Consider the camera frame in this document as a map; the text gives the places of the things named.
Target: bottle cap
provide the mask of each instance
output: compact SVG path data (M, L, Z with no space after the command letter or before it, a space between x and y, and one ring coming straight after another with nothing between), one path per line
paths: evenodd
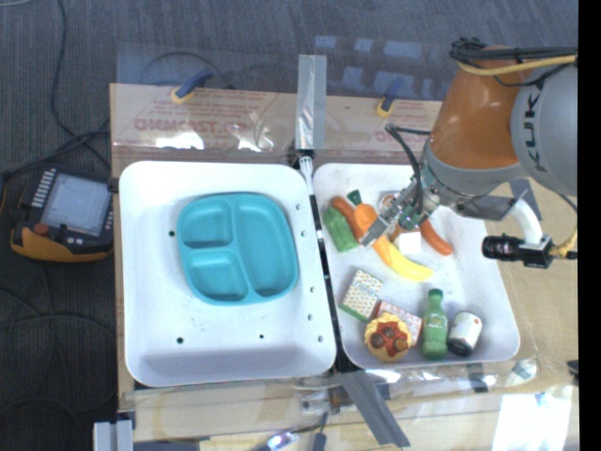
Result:
M438 296L442 299L442 291L437 288L430 289L428 291L428 297Z

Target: dark gray carpet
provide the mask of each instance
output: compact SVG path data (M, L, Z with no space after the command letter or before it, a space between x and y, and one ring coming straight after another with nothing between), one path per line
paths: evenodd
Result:
M201 61L219 72L212 86L295 92L298 54L326 54L332 94L376 96L398 73L401 97L441 100L459 37L578 46L578 0L12 1L0 0L0 171L101 128L110 83L177 81ZM57 160L108 175L109 139L89 146ZM115 265L11 251L31 177L10 177L0 214L0 450L91 450L93 423L115 419Z

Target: yellow banana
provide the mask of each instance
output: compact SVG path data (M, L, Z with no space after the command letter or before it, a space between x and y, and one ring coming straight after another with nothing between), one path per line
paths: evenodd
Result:
M392 263L389 267L397 274L413 281L423 281L430 277L434 272L429 267L407 259L392 242L388 241L388 244L392 259Z

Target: black electronic device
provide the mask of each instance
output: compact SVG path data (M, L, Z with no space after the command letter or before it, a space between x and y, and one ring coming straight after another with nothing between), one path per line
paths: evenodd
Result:
M12 213L10 245L37 260L100 260L113 250L113 220L106 178L46 163Z

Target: device screen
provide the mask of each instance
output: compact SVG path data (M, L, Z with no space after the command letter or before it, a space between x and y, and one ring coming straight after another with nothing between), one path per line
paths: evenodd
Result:
M111 193L106 184L59 174L54 182L41 222L47 226L68 229L98 237Z

